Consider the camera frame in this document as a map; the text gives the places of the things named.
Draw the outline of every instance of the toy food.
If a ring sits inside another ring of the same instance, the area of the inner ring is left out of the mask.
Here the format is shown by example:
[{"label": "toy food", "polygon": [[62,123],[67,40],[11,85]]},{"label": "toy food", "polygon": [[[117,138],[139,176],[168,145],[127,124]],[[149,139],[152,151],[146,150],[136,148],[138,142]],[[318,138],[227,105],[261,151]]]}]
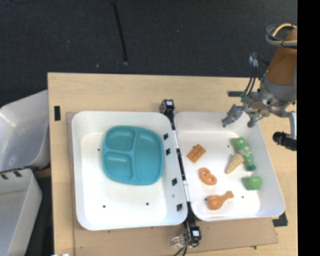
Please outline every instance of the toy food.
[{"label": "toy food", "polygon": [[208,200],[207,200],[207,204],[209,209],[211,210],[217,210],[219,209],[224,202],[227,199],[233,198],[234,194],[232,193],[232,191],[227,191],[224,195],[211,195]]},{"label": "toy food", "polygon": [[206,150],[199,144],[197,144],[187,155],[186,157],[195,163],[198,159],[206,152]]},{"label": "toy food", "polygon": [[199,171],[200,179],[208,185],[214,185],[217,183],[217,178],[211,174],[208,168],[201,168]]},{"label": "toy food", "polygon": [[232,159],[231,159],[229,165],[227,166],[227,168],[225,170],[225,173],[226,174],[231,173],[232,171],[234,171],[237,168],[237,166],[239,166],[244,161],[245,161],[245,159],[241,154],[239,154],[239,153],[234,154],[232,156]]},{"label": "toy food", "polygon": [[247,190],[259,190],[262,179],[260,176],[250,176],[243,179],[243,184]]},{"label": "toy food", "polygon": [[243,156],[244,162],[247,165],[247,169],[249,171],[253,171],[256,169],[256,166],[253,162],[253,157],[250,148],[248,147],[245,138],[239,137],[233,141],[233,145],[236,151]]}]

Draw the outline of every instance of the toy pretzel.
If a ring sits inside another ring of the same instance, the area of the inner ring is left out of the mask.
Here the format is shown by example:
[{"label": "toy pretzel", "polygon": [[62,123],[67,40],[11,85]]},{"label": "toy pretzel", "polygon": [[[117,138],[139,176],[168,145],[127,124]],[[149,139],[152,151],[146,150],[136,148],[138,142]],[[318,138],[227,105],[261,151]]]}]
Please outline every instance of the toy pretzel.
[{"label": "toy pretzel", "polygon": [[211,174],[208,168],[201,168],[200,169],[200,179],[208,185],[214,185],[217,183],[217,178]]}]

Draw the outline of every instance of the toy waffle cone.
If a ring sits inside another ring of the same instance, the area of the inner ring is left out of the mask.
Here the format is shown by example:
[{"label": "toy waffle cone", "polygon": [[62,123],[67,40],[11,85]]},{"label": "toy waffle cone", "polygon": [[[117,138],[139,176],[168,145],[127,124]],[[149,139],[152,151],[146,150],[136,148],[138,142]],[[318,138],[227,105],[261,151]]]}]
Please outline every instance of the toy waffle cone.
[{"label": "toy waffle cone", "polygon": [[241,154],[234,154],[232,156],[231,162],[229,163],[228,167],[226,168],[225,173],[229,174],[231,173],[234,169],[236,169],[237,166],[239,166],[241,163],[245,161],[244,157]]}]

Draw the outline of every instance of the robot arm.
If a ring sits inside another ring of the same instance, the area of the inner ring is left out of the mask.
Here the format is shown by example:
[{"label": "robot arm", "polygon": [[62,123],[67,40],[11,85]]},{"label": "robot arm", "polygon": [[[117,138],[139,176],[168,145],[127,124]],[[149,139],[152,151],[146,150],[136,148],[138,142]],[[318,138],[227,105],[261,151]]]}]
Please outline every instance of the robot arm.
[{"label": "robot arm", "polygon": [[[289,30],[289,32],[284,39],[280,39],[277,35],[283,30]],[[240,95],[242,105],[236,106],[234,104],[231,107],[226,118],[222,120],[223,127],[239,119],[243,112],[246,112],[250,117],[249,127],[253,127],[257,121],[270,116],[270,114],[282,118],[293,118],[292,113],[286,111],[286,107],[294,104],[297,100],[298,27],[288,23],[270,25],[266,28],[265,37],[267,42],[276,46],[277,49],[260,80],[260,88],[257,92],[252,91],[258,67],[257,54],[254,52],[249,58],[252,76],[246,89]],[[286,146],[286,148],[297,150],[297,131],[295,130],[295,136],[289,135],[285,136],[285,138],[295,141],[295,147]],[[280,142],[284,140],[284,136],[280,136],[277,133],[273,139],[281,144]]]}]

